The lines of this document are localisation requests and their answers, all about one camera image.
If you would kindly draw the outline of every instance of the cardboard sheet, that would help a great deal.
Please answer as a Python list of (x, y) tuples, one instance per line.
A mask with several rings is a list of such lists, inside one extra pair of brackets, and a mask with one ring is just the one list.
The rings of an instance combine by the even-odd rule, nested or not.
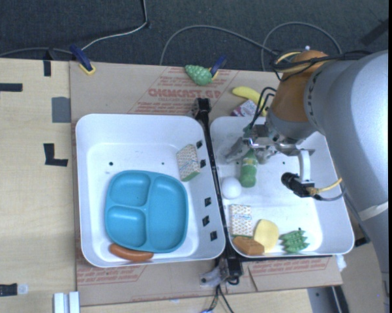
[[(82, 256), (76, 180), (75, 126), (89, 113), (156, 113), (186, 115), (194, 99), (210, 98), (214, 118), (230, 115), (246, 99), (232, 94), (237, 86), (258, 92), (277, 87), (273, 73), (221, 70), (213, 83), (197, 86), (181, 67), (93, 63), (96, 72), (88, 76), (78, 63), (70, 62), (72, 152), (76, 222), (77, 287), (82, 306), (152, 301), (212, 295), (200, 286), (200, 274), (214, 267), (214, 261), (194, 261), (101, 269)], [(342, 284), (334, 257), (250, 261), (244, 275), (227, 293), (288, 290)]]

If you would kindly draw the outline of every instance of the blue plate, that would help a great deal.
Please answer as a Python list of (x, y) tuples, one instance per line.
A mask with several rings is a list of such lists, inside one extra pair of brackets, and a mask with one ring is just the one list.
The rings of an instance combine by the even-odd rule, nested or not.
[(123, 247), (167, 253), (187, 234), (188, 197), (176, 178), (127, 170), (110, 181), (104, 210), (106, 232)]

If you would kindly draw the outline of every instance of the white strip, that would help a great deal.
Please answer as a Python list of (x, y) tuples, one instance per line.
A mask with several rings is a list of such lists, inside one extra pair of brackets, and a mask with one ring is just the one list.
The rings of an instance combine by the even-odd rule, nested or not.
[(372, 217), (378, 216), (380, 213), (383, 213), (385, 210), (389, 208), (389, 201), (386, 201), (383, 204), (375, 205), (369, 207), (368, 209), (362, 210), (358, 212), (358, 215), (362, 221), (366, 221)]

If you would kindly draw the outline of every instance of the white ball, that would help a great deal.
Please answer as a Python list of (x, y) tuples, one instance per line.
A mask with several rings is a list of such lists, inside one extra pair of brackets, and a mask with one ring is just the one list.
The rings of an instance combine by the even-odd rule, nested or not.
[(242, 186), (235, 177), (225, 177), (222, 181), (222, 194), (225, 198), (232, 200), (242, 193)]

